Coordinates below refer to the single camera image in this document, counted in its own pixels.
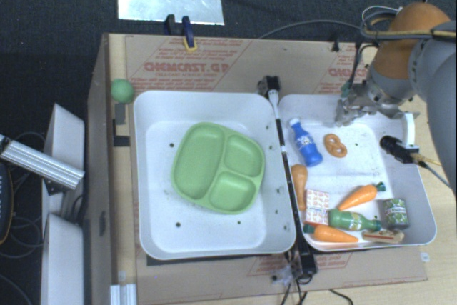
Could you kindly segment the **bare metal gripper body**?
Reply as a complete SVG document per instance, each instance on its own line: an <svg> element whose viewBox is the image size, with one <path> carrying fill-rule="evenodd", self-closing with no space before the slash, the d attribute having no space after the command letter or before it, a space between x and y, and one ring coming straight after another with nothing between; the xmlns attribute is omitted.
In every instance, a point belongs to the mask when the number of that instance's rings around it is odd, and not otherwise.
<svg viewBox="0 0 457 305"><path fill-rule="evenodd" d="M398 100L382 91L376 84L354 84L343 102L346 115L382 113L396 115Z"/></svg>

